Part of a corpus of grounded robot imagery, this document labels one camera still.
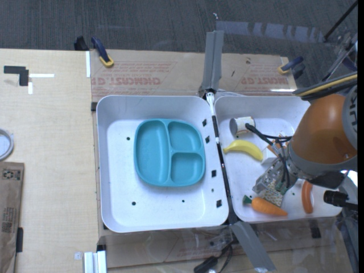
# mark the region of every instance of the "blue divided plate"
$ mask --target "blue divided plate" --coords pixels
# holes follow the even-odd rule
[[[184,121],[143,121],[135,133],[134,163],[139,177],[151,185],[193,185],[205,173],[205,150],[201,134]]]

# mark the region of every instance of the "orange toy carrot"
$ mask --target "orange toy carrot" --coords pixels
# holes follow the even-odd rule
[[[301,198],[302,198],[303,209],[305,210],[306,213],[313,212],[313,206],[311,203],[312,187],[313,185],[308,181],[305,181],[302,185]]]
[[[286,216],[288,214],[282,208],[276,206],[275,204],[261,197],[254,197],[253,199],[250,199],[245,195],[243,198],[243,204],[248,204],[248,203],[250,203],[251,207],[257,212],[262,212],[265,214],[273,214],[275,216]]]

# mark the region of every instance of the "yellow toy banana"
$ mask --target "yellow toy banana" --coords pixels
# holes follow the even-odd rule
[[[228,147],[222,149],[224,153],[230,151],[246,152],[258,161],[263,160],[263,153],[255,144],[247,140],[237,139],[234,140]]]

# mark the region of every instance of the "yellow cable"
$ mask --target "yellow cable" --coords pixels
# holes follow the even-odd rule
[[[358,74],[351,75],[349,77],[345,77],[345,78],[342,78],[340,80],[336,80],[336,81],[333,81],[333,82],[329,82],[329,83],[327,83],[325,85],[310,89],[310,90],[302,92],[302,93],[298,93],[298,94],[296,94],[296,96],[302,97],[302,96],[310,95],[312,93],[316,93],[318,91],[324,90],[326,88],[329,88],[329,87],[332,87],[332,86],[335,86],[335,85],[338,85],[340,83],[344,83],[344,82],[347,82],[347,81],[350,81],[350,80],[353,80],[353,79],[356,79],[356,78],[358,78]]]

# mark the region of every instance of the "silver can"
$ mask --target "silver can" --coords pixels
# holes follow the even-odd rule
[[[251,116],[232,118],[230,120],[230,131],[233,136],[249,133],[250,130],[245,127],[247,123],[255,127],[255,121]]]

